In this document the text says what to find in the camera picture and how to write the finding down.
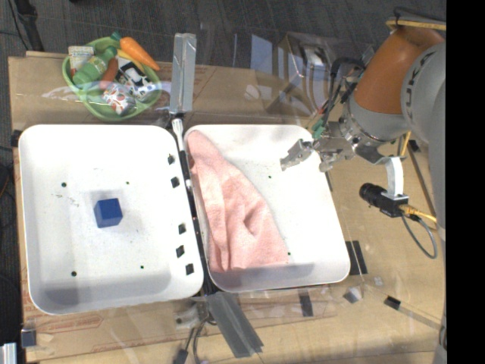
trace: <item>orange carrot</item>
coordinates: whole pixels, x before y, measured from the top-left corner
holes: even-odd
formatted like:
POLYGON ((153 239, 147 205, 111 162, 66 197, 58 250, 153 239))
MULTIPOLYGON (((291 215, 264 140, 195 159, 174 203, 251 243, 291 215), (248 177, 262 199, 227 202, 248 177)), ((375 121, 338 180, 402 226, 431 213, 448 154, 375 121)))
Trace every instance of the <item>orange carrot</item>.
POLYGON ((110 83, 114 81, 116 77, 116 73, 118 72, 118 60, 116 57, 113 57, 108 62, 108 68, 106 69, 105 73, 101 77, 99 81, 99 89, 105 90, 110 83))
POLYGON ((114 31, 111 34, 111 38, 117 40, 120 43, 121 49, 131 58, 151 67, 153 70, 160 70, 160 66, 157 65, 157 62, 155 62, 150 54, 135 39, 129 36, 122 37, 117 31, 114 31))

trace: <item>toy carrot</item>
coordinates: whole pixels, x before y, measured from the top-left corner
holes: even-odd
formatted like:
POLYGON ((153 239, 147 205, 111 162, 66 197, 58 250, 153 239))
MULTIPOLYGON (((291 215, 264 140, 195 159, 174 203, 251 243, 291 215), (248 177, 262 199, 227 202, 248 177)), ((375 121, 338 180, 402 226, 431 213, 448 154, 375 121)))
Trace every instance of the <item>toy carrot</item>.
POLYGON ((105 90, 110 83, 114 81, 116 77, 116 73, 118 72, 118 60, 116 57, 113 57, 108 62, 108 68, 106 69, 105 73, 101 77, 99 81, 99 88, 105 90))
POLYGON ((145 68, 143 67, 141 62, 138 62, 135 58, 133 58, 131 55, 128 55, 126 52, 124 52, 121 49, 117 49, 118 53, 116 54, 117 57, 121 57, 124 59, 127 59, 128 61, 132 61, 137 68, 139 68, 143 73, 145 73, 145 68))
POLYGON ((111 38, 117 40, 120 43, 121 49, 131 56, 131 58, 151 67, 153 70, 160 70, 160 66, 157 65, 155 60, 135 39, 129 36, 121 36, 117 31, 111 34, 111 38))

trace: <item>white bracket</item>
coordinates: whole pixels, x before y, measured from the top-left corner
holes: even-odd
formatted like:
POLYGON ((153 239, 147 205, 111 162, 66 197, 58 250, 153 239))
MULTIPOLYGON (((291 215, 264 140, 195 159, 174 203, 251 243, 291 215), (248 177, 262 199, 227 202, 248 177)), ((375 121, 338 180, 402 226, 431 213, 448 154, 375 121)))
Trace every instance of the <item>white bracket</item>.
POLYGON ((197 38, 194 34, 175 34, 170 94, 170 113, 173 115, 192 111, 196 51, 197 38))
POLYGON ((15 364, 17 362, 17 345, 8 343, 0 347, 0 363, 15 364))
POLYGON ((404 196, 404 171, 402 170, 401 158, 388 156, 385 160, 387 171, 387 192, 384 196, 391 199, 399 199, 404 196))

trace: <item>white sink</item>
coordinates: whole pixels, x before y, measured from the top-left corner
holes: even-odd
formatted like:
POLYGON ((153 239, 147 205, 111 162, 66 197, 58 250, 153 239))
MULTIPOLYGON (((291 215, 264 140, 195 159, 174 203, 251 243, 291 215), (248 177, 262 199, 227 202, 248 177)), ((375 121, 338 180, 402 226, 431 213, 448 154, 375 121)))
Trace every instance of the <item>white sink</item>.
POLYGON ((37 125, 21 134, 19 154, 29 290, 39 309, 84 312, 199 291, 199 249, 166 130, 37 125), (123 218, 98 228, 95 204, 111 198, 123 218))
MULTIPOLYGON (((256 290, 307 287, 341 281, 350 271, 349 253, 333 203, 332 193, 313 152, 305 161, 281 170, 280 159, 299 139, 311 134, 297 125, 197 125, 222 156, 252 182, 268 204, 289 254, 286 265, 212 271, 222 290, 241 293, 256 290)), ((201 232, 210 234, 200 190, 196 203, 201 232)))

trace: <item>blue block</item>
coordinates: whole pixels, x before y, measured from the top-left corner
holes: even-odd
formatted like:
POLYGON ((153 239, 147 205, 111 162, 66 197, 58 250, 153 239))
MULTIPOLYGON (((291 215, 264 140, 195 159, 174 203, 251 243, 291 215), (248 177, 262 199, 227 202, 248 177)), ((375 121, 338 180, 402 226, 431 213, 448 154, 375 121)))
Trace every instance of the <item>blue block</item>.
POLYGON ((123 218, 118 198, 101 199, 94 207, 94 216, 98 228, 113 227, 123 218))

